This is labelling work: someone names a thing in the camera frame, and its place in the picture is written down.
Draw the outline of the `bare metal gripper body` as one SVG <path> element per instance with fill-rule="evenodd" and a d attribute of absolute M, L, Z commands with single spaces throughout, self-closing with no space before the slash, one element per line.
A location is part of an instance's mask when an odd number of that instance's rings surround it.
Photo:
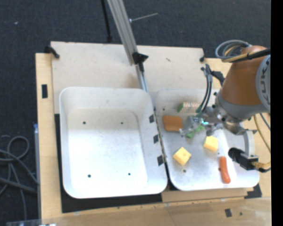
<path fill-rule="evenodd" d="M 241 120 L 232 117 L 226 110 L 219 106 L 209 106 L 204 110 L 204 122 L 208 124 L 221 123 L 222 129 L 226 129 L 235 135 L 244 130 Z"/>

